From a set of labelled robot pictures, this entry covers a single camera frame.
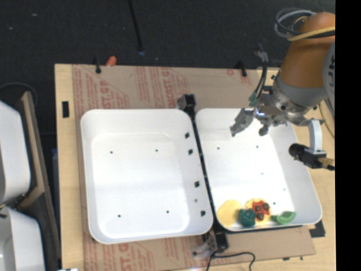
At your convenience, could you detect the black cylinder on white bracket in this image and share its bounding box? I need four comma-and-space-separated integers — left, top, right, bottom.
288, 118, 328, 169

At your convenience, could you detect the green broccoli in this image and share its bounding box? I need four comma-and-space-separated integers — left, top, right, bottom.
238, 208, 257, 227

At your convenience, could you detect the thin black rod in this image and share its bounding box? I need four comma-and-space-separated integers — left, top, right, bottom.
188, 108, 219, 234

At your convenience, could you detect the brown cardboard board red print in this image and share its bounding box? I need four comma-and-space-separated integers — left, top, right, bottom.
72, 64, 317, 271

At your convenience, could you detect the yellow pizza slice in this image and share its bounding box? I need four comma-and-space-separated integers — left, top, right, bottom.
244, 198, 272, 225

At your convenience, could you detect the black block with thin wires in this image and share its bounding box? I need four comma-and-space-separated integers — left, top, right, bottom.
201, 231, 229, 254
177, 93, 196, 111

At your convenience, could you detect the yellow round biscuit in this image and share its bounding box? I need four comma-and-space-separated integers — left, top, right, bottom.
216, 199, 244, 227

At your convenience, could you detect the green leaf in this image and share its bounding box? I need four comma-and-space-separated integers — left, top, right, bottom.
270, 211, 297, 225

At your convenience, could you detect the white plastic tray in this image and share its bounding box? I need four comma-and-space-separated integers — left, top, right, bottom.
194, 107, 323, 233
80, 108, 214, 245

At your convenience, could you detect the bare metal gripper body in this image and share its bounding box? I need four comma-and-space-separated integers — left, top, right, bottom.
253, 88, 311, 127

